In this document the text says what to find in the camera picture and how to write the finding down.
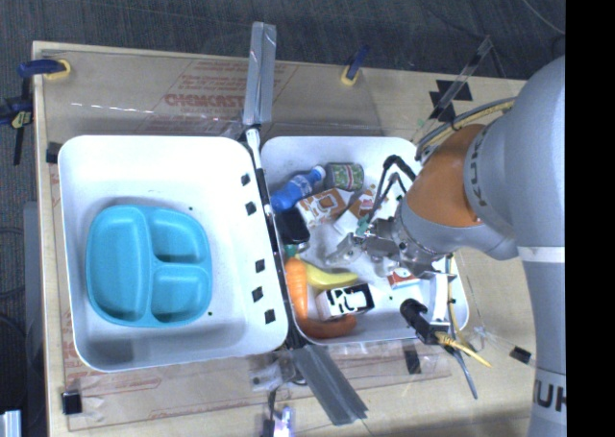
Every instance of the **tin can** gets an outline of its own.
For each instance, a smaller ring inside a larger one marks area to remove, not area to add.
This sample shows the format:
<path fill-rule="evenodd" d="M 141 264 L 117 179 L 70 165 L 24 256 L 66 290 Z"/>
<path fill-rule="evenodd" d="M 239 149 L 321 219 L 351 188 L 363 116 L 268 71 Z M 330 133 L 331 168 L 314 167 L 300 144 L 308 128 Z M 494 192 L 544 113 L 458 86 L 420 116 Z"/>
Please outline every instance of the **tin can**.
<path fill-rule="evenodd" d="M 325 188 L 356 191 L 363 187 L 363 167 L 356 163 L 329 163 L 325 166 Z"/>

